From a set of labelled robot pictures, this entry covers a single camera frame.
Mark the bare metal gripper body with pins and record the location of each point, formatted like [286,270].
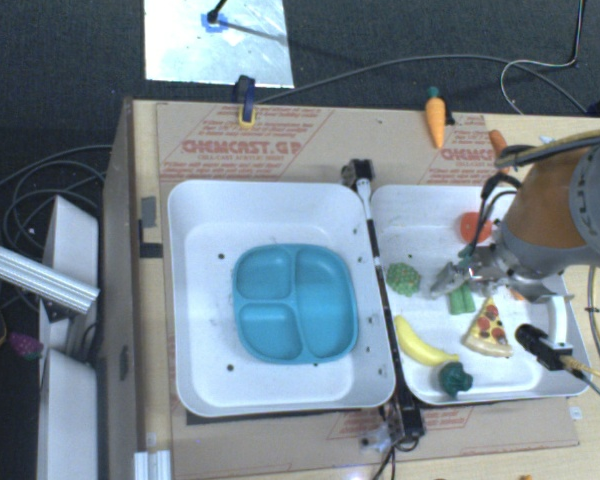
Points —
[490,265]

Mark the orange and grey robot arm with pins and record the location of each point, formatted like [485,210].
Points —
[555,208]

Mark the black cylinder on white bracket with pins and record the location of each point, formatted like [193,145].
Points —
[540,343]

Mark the blue divided plate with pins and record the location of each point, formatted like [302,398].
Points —
[295,305]

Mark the pizza slice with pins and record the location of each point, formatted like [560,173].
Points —
[490,333]

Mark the brown cardboard board red print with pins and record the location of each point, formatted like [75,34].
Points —
[300,143]

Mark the yellow banana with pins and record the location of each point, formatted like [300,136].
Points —
[417,345]

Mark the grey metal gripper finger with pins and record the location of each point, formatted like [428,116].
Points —
[442,282]
[463,277]

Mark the light green grapes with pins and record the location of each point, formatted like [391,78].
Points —
[403,279]

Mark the orange carrot with green top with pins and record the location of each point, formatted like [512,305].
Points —
[435,118]

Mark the purple grapes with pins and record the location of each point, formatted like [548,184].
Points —
[26,345]

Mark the dark green broccoli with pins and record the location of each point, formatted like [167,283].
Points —
[455,379]

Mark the green beans bundle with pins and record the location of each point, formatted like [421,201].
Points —
[462,302]

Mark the red tomato slice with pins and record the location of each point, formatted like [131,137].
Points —
[467,225]

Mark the thin black and white rod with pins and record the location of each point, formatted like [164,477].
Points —
[377,253]

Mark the white plastic tray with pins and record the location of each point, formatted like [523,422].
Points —
[205,318]
[430,233]

